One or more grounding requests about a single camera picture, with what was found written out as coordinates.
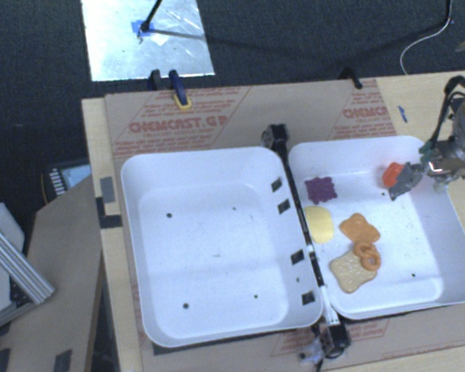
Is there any beige toy bread slice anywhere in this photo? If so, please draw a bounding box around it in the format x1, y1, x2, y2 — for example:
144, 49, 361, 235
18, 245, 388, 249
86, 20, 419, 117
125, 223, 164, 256
327, 246, 381, 297

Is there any red orange toy food piece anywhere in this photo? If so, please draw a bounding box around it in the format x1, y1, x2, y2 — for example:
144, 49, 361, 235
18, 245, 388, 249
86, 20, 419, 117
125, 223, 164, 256
380, 161, 409, 190

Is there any brown cardboard board red print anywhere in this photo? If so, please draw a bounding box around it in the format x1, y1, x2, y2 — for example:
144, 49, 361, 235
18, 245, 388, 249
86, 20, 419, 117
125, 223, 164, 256
103, 55, 465, 372

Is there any purple toy waffle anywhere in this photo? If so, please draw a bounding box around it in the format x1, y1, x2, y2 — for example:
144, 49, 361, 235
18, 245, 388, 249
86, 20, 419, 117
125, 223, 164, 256
303, 174, 339, 205

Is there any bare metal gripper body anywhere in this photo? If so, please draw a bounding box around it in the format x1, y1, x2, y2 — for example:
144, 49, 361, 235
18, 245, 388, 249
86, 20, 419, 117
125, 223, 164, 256
418, 138, 465, 195

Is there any orange toy nugget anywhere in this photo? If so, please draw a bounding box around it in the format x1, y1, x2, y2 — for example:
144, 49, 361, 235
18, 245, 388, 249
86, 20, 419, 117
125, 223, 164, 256
337, 210, 382, 249

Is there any black block with thin wires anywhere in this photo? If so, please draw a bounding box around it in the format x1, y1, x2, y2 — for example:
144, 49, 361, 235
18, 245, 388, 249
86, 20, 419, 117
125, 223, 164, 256
259, 122, 292, 151
313, 320, 355, 360

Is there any orange toy pretzel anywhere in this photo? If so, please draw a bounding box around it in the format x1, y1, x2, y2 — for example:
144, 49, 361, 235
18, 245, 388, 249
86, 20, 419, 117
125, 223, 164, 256
351, 239, 383, 273

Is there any white plastic tray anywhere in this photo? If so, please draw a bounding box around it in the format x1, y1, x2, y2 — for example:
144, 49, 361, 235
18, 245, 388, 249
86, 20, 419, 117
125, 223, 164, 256
285, 123, 465, 326
118, 134, 328, 352

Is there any pale yellow oval toy food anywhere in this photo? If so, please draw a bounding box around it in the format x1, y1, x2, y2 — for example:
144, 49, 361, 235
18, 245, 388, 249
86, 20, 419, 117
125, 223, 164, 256
303, 203, 337, 246

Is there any thin black and white rod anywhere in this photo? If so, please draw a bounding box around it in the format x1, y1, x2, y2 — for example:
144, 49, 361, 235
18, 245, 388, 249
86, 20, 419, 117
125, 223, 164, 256
269, 128, 339, 328

